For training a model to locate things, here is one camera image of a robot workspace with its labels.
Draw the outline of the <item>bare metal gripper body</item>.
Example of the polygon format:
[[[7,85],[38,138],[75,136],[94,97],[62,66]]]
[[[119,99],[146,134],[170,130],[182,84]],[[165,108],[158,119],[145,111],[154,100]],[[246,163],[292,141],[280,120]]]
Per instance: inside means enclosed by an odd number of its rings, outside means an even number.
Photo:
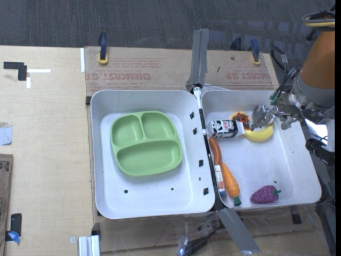
[[[283,130],[291,128],[294,122],[308,120],[314,124],[324,124],[324,108],[319,107],[301,93],[282,93],[276,105],[274,114],[281,121]]]

